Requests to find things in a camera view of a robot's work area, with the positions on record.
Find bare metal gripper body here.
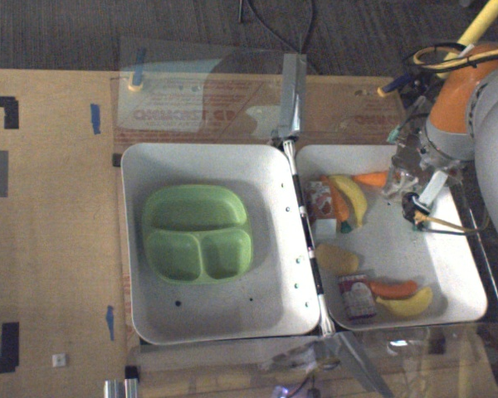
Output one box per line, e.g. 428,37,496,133
391,132,433,182

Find yellow banana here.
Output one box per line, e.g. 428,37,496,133
374,285,434,318
328,173,369,229

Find orange carrot with green top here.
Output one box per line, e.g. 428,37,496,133
320,174,354,235

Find white plastic tray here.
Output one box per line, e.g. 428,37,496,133
120,142,322,346
294,143,489,332

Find red and white carton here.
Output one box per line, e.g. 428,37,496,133
305,180,339,240

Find brown cardboard board red print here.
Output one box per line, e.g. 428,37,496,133
110,72,497,350

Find thin black and white rod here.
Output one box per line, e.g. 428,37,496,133
281,138,337,337

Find orange sausage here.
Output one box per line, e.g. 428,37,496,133
368,279,419,300

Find red can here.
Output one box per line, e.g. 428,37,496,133
336,272,378,322

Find green divided plate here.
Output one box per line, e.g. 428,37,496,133
140,183,255,286

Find black cylinder on white bracket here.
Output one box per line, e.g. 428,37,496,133
401,169,450,224

